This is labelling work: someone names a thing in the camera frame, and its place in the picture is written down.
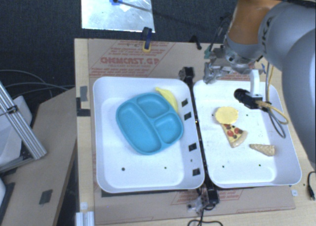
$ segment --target toy pizza slice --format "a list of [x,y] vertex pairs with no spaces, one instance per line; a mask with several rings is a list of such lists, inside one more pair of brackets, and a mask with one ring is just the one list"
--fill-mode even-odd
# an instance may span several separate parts
[[250,148],[259,151],[267,156],[274,156],[276,149],[274,145],[261,145],[261,144],[250,144]]
[[243,141],[245,141],[248,134],[247,131],[230,124],[221,124],[221,126],[232,148],[239,146]]

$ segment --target yellow disc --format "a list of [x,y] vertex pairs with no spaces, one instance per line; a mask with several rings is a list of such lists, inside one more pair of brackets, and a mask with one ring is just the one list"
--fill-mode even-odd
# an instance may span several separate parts
[[233,124],[238,119],[238,110],[232,107],[220,107],[215,113],[215,118],[221,124]]

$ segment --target yellow banana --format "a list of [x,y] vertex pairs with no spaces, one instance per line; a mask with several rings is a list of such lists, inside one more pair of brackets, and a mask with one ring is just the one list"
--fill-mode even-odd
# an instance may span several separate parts
[[174,95],[167,89],[162,89],[159,87],[156,87],[155,89],[163,96],[163,98],[167,100],[167,102],[170,103],[174,110],[178,112],[178,103]]

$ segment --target black floor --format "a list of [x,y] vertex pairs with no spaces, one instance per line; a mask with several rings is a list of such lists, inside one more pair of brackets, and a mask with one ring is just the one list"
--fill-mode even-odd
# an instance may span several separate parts
[[[156,33],[153,40],[188,42],[196,35],[210,42],[220,17],[232,13],[237,0],[152,0]],[[0,81],[5,85],[40,82],[27,74],[4,72],[21,70],[36,74],[46,83],[74,85],[74,39],[139,39],[140,33],[83,30],[80,0],[1,0],[0,2]],[[12,96],[42,88],[19,85],[8,88]],[[52,89],[52,94],[62,90]],[[33,113],[50,93],[25,95]],[[72,223],[74,174],[62,209],[64,222]]]

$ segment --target blue divided tray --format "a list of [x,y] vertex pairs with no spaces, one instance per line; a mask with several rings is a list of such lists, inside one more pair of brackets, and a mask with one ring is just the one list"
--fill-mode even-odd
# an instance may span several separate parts
[[116,119],[130,145],[145,155],[169,147],[183,134],[180,117],[157,93],[141,94],[124,102],[117,110]]

